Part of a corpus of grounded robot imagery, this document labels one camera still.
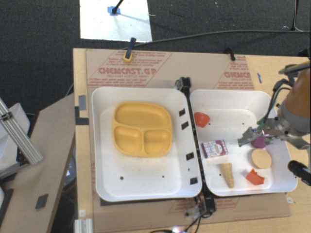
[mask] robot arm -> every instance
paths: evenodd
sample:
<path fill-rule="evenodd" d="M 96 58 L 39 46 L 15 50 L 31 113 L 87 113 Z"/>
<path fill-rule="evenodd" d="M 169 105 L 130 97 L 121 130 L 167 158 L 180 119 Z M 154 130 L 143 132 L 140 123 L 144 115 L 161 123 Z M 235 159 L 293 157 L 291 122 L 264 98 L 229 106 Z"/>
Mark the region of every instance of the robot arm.
<path fill-rule="evenodd" d="M 294 83 L 294 74 L 298 71 L 301 73 Z M 257 128 L 248 128 L 243 137 L 238 139 L 238 143 L 242 146 L 261 136 L 265 138 L 266 144 L 272 143 L 274 139 L 281 139 L 288 141 L 299 150 L 307 150 L 308 167 L 297 161 L 291 161 L 288 168 L 294 175 L 302 178 L 302 181 L 311 185 L 310 143 L 302 138 L 310 134 L 310 61 L 285 68 L 280 73 L 288 75 L 289 81 L 283 79 L 276 83 L 267 114 L 258 122 Z M 292 89 L 279 107 L 277 117 L 268 118 L 282 84 L 288 84 Z"/>

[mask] small white and purple box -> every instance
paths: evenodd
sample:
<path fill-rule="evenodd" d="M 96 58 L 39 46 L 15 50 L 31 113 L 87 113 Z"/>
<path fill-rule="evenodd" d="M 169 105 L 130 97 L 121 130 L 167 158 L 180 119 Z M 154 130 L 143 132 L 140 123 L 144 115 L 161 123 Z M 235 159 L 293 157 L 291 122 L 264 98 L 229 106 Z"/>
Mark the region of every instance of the small white and purple box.
<path fill-rule="evenodd" d="M 224 140 L 216 140 L 202 143 L 205 158 L 217 157 L 228 154 Z"/>

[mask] blue and yellow clamp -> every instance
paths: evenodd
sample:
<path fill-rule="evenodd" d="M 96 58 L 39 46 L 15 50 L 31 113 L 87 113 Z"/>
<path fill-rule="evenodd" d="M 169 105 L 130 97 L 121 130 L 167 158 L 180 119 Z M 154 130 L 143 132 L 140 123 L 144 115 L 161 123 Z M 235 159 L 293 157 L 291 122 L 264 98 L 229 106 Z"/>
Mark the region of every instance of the blue and yellow clamp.
<path fill-rule="evenodd" d="M 127 51 L 124 53 L 123 60 L 126 62 L 130 62 L 133 57 L 132 49 L 135 45 L 136 39 L 131 38 L 130 44 L 128 45 Z"/>

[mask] beige round toy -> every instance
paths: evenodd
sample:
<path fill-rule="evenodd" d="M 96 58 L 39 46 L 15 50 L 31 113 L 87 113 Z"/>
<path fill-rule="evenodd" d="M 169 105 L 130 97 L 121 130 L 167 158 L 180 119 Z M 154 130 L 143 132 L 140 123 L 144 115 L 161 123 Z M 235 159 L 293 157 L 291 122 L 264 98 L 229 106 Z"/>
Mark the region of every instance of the beige round toy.
<path fill-rule="evenodd" d="M 260 169 L 269 168 L 272 164 L 271 155 L 263 149 L 255 149 L 252 152 L 252 161 Z"/>

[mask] black fabric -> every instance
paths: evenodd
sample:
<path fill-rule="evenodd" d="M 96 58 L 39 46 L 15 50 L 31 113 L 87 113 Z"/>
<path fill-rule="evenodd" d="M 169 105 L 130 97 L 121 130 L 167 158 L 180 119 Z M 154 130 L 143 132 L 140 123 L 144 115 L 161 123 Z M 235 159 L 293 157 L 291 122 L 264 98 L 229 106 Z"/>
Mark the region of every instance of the black fabric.
<path fill-rule="evenodd" d="M 291 28 L 295 0 L 148 0 L 153 40 L 234 29 Z M 311 0 L 300 0 L 296 26 L 310 30 Z M 80 39 L 79 0 L 0 0 L 0 97 L 42 110 L 73 83 L 72 49 L 120 49 L 125 42 Z M 234 33 L 160 43 L 140 50 L 296 56 L 309 34 Z"/>

